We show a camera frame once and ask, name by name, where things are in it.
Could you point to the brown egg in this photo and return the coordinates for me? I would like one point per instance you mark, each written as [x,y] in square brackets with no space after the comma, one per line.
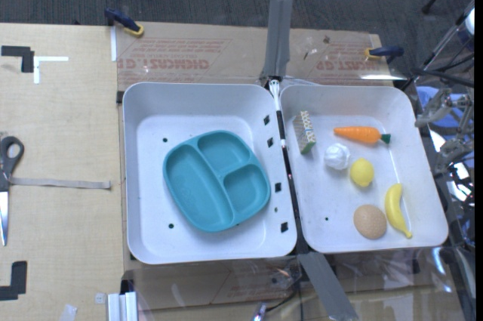
[370,222]

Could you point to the white plastic tray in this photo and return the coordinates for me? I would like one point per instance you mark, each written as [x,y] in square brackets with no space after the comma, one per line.
[151,176]
[339,198]

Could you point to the yellow lemon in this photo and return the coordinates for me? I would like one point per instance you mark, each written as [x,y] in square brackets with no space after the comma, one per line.
[362,172]

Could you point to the blue divided plate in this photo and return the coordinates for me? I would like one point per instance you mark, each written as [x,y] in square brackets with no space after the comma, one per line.
[211,183]

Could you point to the small patterned carton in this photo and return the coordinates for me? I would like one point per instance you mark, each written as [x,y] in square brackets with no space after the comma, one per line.
[306,130]

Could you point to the brown cardboard board red print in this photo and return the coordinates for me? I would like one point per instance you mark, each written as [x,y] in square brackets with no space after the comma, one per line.
[241,51]

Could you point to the orange carrot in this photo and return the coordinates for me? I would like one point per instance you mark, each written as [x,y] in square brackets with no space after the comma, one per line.
[358,134]

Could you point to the white garlic bulb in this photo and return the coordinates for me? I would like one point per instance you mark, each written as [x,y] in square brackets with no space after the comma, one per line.
[337,156]

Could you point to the yellow banana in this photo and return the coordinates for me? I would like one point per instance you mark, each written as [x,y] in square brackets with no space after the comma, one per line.
[394,210]

